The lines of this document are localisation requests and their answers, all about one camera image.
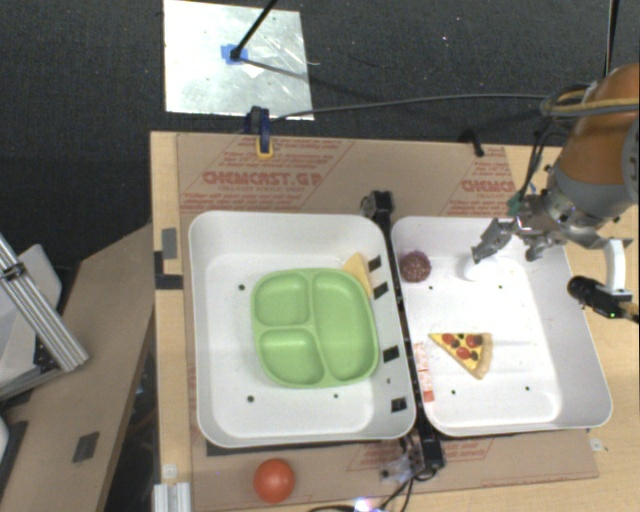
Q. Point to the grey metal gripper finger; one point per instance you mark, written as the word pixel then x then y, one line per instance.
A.
pixel 492 240
pixel 539 248

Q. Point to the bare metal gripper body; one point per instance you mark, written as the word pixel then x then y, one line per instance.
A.
pixel 547 217

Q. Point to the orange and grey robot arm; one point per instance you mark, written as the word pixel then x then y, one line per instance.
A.
pixel 595 150

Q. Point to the dark red round biscuit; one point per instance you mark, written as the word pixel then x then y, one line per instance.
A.
pixel 415 266

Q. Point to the thin black rod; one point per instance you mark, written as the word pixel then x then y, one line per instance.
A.
pixel 400 295

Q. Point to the pizza slice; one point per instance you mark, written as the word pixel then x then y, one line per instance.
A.
pixel 467 350

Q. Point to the yellow cheese wedge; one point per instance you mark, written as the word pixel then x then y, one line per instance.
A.
pixel 359 267

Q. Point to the red and white packet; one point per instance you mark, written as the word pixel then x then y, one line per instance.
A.
pixel 425 372

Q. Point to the white plastic tray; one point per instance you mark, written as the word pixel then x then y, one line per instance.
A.
pixel 520 400
pixel 230 410

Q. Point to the green divided plate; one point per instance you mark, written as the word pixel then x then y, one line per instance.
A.
pixel 345 325

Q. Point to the brown cardboard board red print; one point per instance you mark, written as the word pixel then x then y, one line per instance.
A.
pixel 300 175

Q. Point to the red ball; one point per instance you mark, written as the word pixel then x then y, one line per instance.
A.
pixel 273 480

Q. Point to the black cylinder on white bracket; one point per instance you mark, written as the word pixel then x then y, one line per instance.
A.
pixel 600 295

